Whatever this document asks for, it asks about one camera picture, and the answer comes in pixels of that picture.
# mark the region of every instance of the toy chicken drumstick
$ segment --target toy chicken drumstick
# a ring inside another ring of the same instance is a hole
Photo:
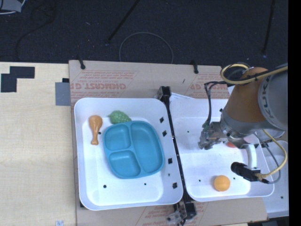
[[[91,141],[92,145],[98,145],[97,134],[101,126],[103,125],[103,120],[98,115],[92,115],[89,118],[89,125],[92,130],[93,139]]]

